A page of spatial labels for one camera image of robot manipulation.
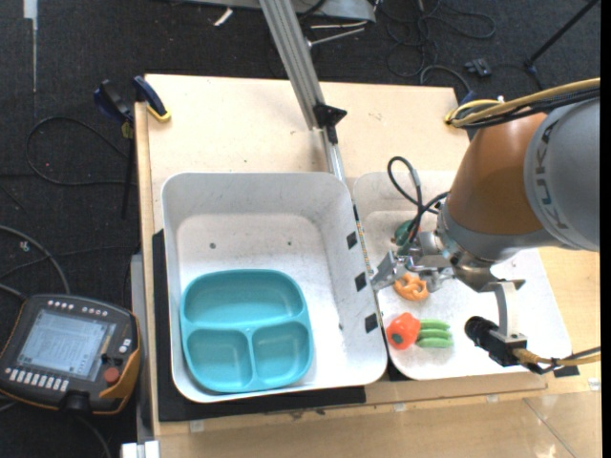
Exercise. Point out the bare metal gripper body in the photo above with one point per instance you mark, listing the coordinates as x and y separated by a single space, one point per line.
428 252

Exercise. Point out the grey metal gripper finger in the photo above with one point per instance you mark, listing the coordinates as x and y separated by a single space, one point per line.
385 271
436 280

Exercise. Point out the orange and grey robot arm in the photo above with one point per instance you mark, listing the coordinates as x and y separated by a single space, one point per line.
506 189

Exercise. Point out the orange toy pretzel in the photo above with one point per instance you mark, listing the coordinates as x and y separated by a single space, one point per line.
410 290

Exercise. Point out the thin black and white rod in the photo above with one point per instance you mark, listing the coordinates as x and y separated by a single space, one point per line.
364 241

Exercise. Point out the white plastic tray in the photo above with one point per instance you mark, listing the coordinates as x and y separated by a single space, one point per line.
477 303
267 236

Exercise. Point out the green toy pea pods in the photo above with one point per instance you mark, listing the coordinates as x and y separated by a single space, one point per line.
435 334

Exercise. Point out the orange toy bell pepper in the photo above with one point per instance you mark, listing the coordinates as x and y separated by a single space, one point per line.
402 332

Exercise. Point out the blue divided plate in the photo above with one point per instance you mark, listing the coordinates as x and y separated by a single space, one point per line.
246 332

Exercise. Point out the pale wood board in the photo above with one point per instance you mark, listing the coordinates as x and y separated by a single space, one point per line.
248 127

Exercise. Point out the black cylinder on white bracket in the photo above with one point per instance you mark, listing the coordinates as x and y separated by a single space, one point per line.
496 339

